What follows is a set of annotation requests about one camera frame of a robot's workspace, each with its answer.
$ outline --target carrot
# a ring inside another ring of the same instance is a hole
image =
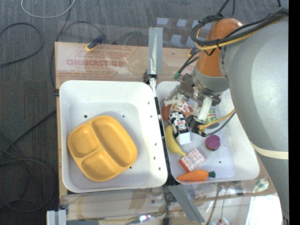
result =
[[[207,172],[206,170],[194,170],[191,172],[188,172],[186,174],[180,175],[177,177],[178,180],[181,181],[204,181],[208,177],[214,178],[216,176],[215,172]]]

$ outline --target gray carpet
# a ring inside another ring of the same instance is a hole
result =
[[[160,25],[165,29],[165,47],[188,47],[190,25],[214,15],[225,1],[76,0],[64,15],[44,19],[25,13],[21,0],[0,0],[0,31],[21,23],[0,34],[0,149],[14,155],[0,152],[0,158],[1,163],[22,159],[0,166],[0,224],[46,224],[46,211],[58,209],[57,121],[52,80],[55,41],[87,43],[102,30],[107,36],[106,44],[147,46],[147,36],[130,32]],[[289,8],[289,0],[280,2]],[[24,0],[23,5],[34,15],[53,16],[64,12],[69,1]],[[222,15],[252,23],[278,9],[277,0],[235,0],[234,6],[230,0]],[[170,22],[158,24],[164,18]],[[183,28],[176,27],[179,20],[186,21]],[[125,28],[119,33],[115,27]],[[172,42],[172,36],[168,36],[172,33],[182,33],[186,41]],[[13,62],[35,52],[40,45],[35,55]]]

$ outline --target yellow divided plate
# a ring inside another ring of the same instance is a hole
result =
[[[81,171],[91,180],[110,180],[128,169],[137,148],[125,128],[113,117],[101,115],[75,128],[67,147]]]

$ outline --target table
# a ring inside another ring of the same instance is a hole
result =
[[[148,64],[148,47],[128,45],[98,45],[94,54],[84,52],[85,44],[55,44],[56,89],[68,80],[143,81]],[[163,48],[163,71],[157,83],[172,81],[173,74],[187,59],[185,48]],[[195,63],[186,68],[191,72]],[[166,186],[148,189],[126,189],[93,193],[70,193],[62,182],[60,101],[57,97],[60,207],[67,211],[68,224],[77,220],[97,224],[130,224],[143,215],[150,215],[148,224],[161,224],[165,216],[170,224],[188,224],[191,221]],[[185,189],[207,222],[221,216],[232,224],[281,224],[280,203],[272,181],[257,157],[260,172],[253,180],[227,181],[188,185]],[[269,206],[257,212],[259,206]]]

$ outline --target purple lid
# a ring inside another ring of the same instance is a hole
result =
[[[211,135],[206,138],[205,145],[210,150],[216,150],[221,145],[220,138],[217,135]]]

